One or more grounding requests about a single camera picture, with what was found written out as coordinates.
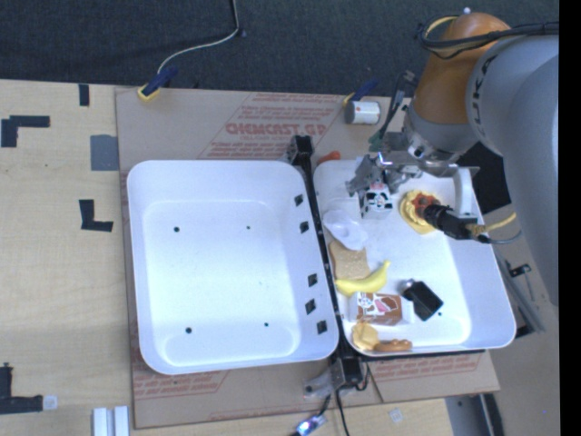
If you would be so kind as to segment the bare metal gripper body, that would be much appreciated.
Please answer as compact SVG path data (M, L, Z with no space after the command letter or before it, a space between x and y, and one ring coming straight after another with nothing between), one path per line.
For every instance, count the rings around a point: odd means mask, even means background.
M470 129L403 129L377 137L388 168L415 166L438 178L451 178L458 169L459 158L477 142Z

